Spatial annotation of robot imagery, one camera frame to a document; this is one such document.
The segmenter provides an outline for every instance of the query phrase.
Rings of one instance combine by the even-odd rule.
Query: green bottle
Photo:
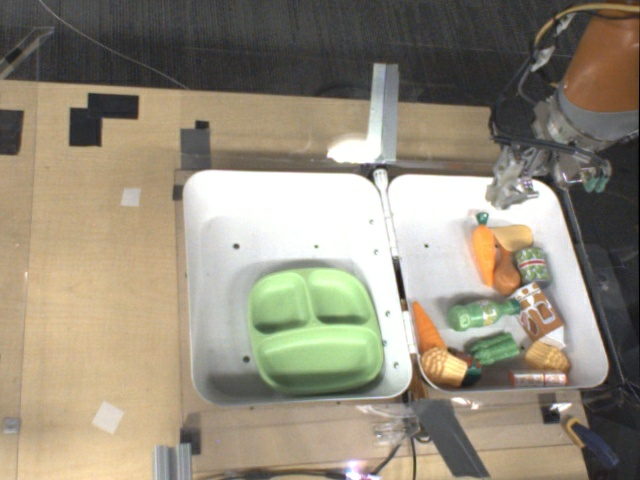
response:
[[[496,361],[517,356],[520,354],[520,348],[510,333],[503,332],[476,341],[467,347],[467,353],[471,354],[481,365],[489,366]]]
[[[447,320],[456,331],[466,331],[470,327],[484,327],[497,321],[502,315],[517,315],[520,304],[509,299],[505,303],[492,300],[479,300],[464,306],[453,306],[449,309]]]

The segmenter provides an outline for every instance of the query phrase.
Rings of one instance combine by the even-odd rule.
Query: yellow cable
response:
[[[542,38],[544,37],[544,35],[547,33],[547,31],[553,26],[553,24],[556,21],[563,18],[567,14],[571,14],[579,11],[622,11],[622,12],[628,12],[632,14],[640,14],[640,7],[638,7],[637,5],[613,4],[613,3],[605,3],[605,2],[593,3],[593,4],[582,4],[582,5],[576,5],[574,7],[569,7],[568,9],[565,9],[564,11],[561,11],[558,14],[556,14],[552,19],[547,21],[542,26],[542,28],[536,35],[536,39],[533,42],[533,45],[537,46],[540,43],[540,41],[542,41]]]

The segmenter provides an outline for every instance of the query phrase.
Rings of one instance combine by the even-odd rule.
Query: chocolate milk carton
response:
[[[537,283],[529,283],[511,296],[520,303],[520,323],[532,340],[564,348],[564,322]]]

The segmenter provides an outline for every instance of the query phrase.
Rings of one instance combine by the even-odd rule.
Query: green can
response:
[[[544,287],[551,283],[547,258],[540,247],[527,247],[516,252],[515,257],[522,284],[536,282],[540,287]]]

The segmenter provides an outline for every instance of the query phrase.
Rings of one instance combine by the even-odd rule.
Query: waffle cone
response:
[[[467,373],[467,363],[444,348],[432,348],[420,359],[424,373],[437,384],[460,387]]]
[[[525,362],[538,370],[560,370],[567,373],[571,363],[567,356],[556,347],[535,341],[524,355]]]

